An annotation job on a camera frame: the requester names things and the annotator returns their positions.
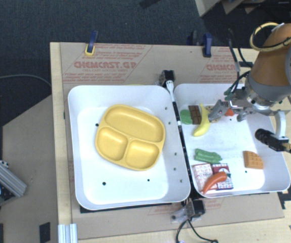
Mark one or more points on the orange carrot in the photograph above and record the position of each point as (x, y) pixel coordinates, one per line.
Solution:
(214, 181)

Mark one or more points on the orange waffle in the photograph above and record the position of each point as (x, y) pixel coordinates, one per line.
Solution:
(253, 160)

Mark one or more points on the small orange red toy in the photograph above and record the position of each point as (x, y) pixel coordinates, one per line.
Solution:
(229, 113)

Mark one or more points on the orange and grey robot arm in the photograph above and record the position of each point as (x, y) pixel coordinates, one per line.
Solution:
(269, 64)

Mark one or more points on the black cylinder on white bracket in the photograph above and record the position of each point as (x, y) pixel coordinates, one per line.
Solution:
(267, 137)

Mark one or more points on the pink and white packet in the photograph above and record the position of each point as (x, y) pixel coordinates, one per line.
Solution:
(200, 172)

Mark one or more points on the red and white packet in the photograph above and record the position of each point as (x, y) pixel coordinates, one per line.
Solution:
(225, 185)

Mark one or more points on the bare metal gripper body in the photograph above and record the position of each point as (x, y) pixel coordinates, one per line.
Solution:
(239, 99)

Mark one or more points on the brown chocolate bar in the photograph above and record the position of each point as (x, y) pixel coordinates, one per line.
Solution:
(195, 115)

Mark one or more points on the yellow divided plate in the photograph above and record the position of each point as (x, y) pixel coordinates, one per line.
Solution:
(130, 135)

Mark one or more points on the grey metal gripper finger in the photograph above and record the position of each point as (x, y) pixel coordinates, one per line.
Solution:
(217, 110)
(244, 114)

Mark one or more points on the thin black and white rod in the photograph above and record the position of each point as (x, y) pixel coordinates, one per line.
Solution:
(181, 138)

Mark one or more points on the white plastic tray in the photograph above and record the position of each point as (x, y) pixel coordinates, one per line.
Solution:
(234, 140)
(125, 188)

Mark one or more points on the yellow banana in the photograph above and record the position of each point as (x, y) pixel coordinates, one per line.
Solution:
(203, 128)

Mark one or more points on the brown cardboard board red print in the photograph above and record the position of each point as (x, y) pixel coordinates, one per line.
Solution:
(140, 62)

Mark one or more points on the green lettuce leaf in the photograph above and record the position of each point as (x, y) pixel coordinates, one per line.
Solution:
(185, 116)

